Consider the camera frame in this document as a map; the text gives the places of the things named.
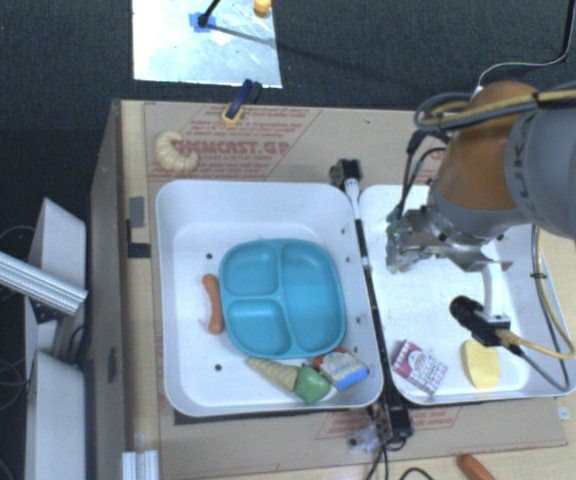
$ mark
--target yellow cable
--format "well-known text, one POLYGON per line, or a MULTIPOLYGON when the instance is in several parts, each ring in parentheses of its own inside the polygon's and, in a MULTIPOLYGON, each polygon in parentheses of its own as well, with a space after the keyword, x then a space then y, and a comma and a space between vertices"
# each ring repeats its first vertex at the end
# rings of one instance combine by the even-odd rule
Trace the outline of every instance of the yellow cable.
POLYGON ((507 329, 500 329, 496 332, 496 334, 499 337, 499 339, 501 340, 501 342, 505 345, 523 345, 524 347, 531 348, 533 350, 541 352, 542 354, 556 357, 557 359, 572 359, 573 357, 575 357, 575 347, 572 344, 572 340, 568 337, 568 335, 566 334, 566 332, 563 329, 563 326, 561 325, 561 323, 557 319, 557 316, 555 315, 555 312, 552 308, 552 303, 550 301, 550 297, 548 297, 548 294, 546 293, 546 283, 544 282, 544 276, 542 275, 543 260, 541 257, 541 229, 539 229, 539 228, 537 228, 537 246, 536 246, 535 254, 537 256, 537 258, 536 258, 537 259, 537 272, 535 272, 535 275, 537 276, 537 281, 539 283, 539 290, 541 291, 541 294, 543 296, 546 310, 548 311, 548 314, 550 315, 550 319, 552 320, 553 325, 557 329, 559 336, 561 336, 561 338, 566 343, 566 346, 568 347, 569 352, 562 353, 562 352, 557 352, 555 350, 550 350, 546 347, 542 347, 541 345, 533 343, 532 341, 524 340, 523 338, 517 336, 516 334, 514 334, 513 332, 511 332, 507 329))
MULTIPOLYGON (((493 112, 496 110, 502 110, 509 107, 525 105, 526 103, 553 103, 556 101, 564 101, 564 100, 574 100, 576 99, 576 89, 566 89, 560 91, 545 91, 545 92, 538 92, 535 94, 528 94, 524 96, 517 96, 515 98, 508 98, 506 100, 497 101, 495 103, 490 103, 488 105, 484 105, 483 107, 478 107, 472 110, 466 110, 463 112, 459 112, 456 114, 451 115, 442 115, 436 116, 429 119, 422 119, 420 124, 423 126, 436 126, 438 124, 445 124, 450 123, 452 121, 457 121, 460 119, 468 118, 468 117, 475 117, 481 114, 485 114, 487 112, 493 112)), ((437 108, 445 108, 451 102, 447 102, 442 104, 440 107, 437 108)))
POLYGON ((447 101, 446 103, 433 107, 431 111, 434 116, 443 114, 444 112, 454 112, 456 110, 463 111, 463 109, 468 106, 468 103, 470 103, 468 100, 447 101))

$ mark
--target toy ice cream cone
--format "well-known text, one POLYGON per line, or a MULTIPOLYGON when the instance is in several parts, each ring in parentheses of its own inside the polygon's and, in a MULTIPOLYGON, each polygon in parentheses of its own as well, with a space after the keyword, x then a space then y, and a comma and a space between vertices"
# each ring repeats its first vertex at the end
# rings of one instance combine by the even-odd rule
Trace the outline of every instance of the toy ice cream cone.
POLYGON ((292 392, 295 390, 297 375, 299 373, 299 368, 296 366, 288 366, 286 364, 277 363, 276 361, 258 359, 256 357, 249 357, 246 359, 246 364, 268 380, 283 386, 288 391, 292 392))
POLYGON ((256 357, 249 357, 246 363, 267 379, 295 393, 307 404, 314 404, 330 391, 330 383, 310 366, 297 368, 256 357))

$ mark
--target silver sheet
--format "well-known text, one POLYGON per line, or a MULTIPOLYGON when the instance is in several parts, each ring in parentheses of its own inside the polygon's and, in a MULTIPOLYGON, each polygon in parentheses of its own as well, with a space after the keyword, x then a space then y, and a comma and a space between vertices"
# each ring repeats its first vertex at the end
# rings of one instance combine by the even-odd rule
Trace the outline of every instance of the silver sheet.
POLYGON ((212 0, 132 0, 133 74, 137 80, 241 85, 249 78, 281 88, 272 9, 253 0, 222 0, 216 30, 196 32, 190 15, 212 0))

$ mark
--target white tray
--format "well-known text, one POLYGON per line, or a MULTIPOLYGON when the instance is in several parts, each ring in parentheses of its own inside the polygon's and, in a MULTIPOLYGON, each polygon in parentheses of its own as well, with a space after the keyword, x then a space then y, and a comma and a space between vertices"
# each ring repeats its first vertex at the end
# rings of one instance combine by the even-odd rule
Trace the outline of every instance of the white tray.
MULTIPOLYGON (((426 203, 428 189, 414 187, 407 208, 426 203)), ((465 273, 448 259, 418 262, 411 271, 392 274, 386 268, 386 215, 399 201, 400 186, 377 185, 362 195, 360 207, 377 303, 381 314, 386 346, 394 354, 396 344, 408 339, 425 352, 448 365, 448 371, 434 396, 430 396, 393 372, 395 385, 410 401, 421 405, 482 402, 490 400, 561 396, 576 389, 576 359, 564 362, 569 389, 561 392, 547 383, 525 361, 510 352, 499 350, 501 377, 497 387, 482 391, 466 377, 462 367, 461 347, 472 339, 470 332, 451 316, 450 302, 465 295, 484 301, 483 277, 465 273)), ((511 260, 513 265, 501 277, 501 313, 511 319, 511 330, 530 341, 553 348, 553 341, 542 313, 533 279, 530 254, 530 226, 517 226, 505 233, 502 241, 493 241, 483 249, 492 259, 511 260)), ((564 325, 550 281, 548 294, 555 313, 564 325)), ((563 373, 557 359, 525 349, 544 370, 560 384, 563 373)))
MULTIPOLYGON (((346 196, 324 184, 180 180, 158 194, 164 383, 170 403, 190 416, 365 407, 383 373, 375 340, 354 217, 346 196), (251 370, 226 332, 208 333, 210 301, 201 278, 217 275, 222 257, 251 240, 296 238, 333 260, 346 307, 341 346, 370 370, 343 391, 307 406, 251 370)), ((300 360, 291 361, 300 364, 300 360)))

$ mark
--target yellow ball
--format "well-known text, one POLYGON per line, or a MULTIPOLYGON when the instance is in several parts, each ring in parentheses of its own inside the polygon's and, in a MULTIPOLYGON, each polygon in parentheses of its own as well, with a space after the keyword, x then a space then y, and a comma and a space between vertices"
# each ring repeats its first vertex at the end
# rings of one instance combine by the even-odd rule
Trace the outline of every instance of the yellow ball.
POLYGON ((266 14, 272 6, 272 0, 255 0, 253 6, 256 13, 266 14))

